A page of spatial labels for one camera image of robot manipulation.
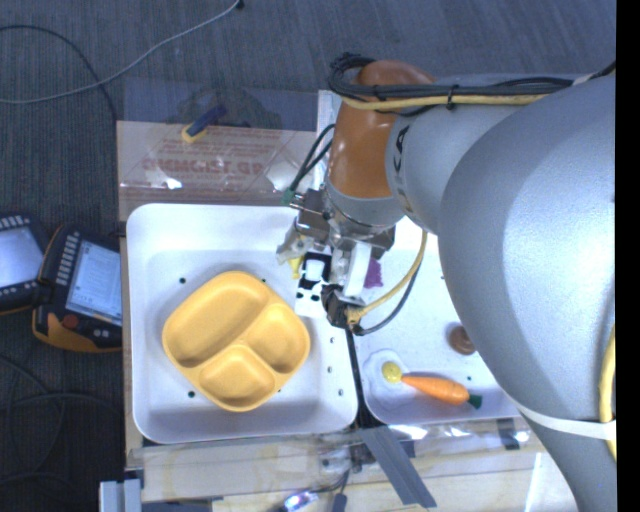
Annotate black and white carton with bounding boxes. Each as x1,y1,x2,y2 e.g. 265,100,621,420
294,251,335,320

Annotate orange carrot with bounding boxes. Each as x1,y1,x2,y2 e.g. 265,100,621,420
399,373,484,411

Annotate white plastic tray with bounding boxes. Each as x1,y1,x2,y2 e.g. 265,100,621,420
125,201,359,446
349,214,524,427

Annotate brown doughnut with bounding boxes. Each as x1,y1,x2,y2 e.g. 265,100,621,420
446,322,477,357

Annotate purple grapes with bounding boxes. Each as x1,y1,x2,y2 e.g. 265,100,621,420
362,256,386,290

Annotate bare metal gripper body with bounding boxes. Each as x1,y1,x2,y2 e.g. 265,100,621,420
291,188,397,252

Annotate brown cardboard board red print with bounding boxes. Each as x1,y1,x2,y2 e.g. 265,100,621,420
115,119,532,452

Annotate yellow divided plate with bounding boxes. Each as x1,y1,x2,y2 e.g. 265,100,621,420
160,269,312,413

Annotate white fried egg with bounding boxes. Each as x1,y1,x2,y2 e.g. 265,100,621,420
362,347,407,395

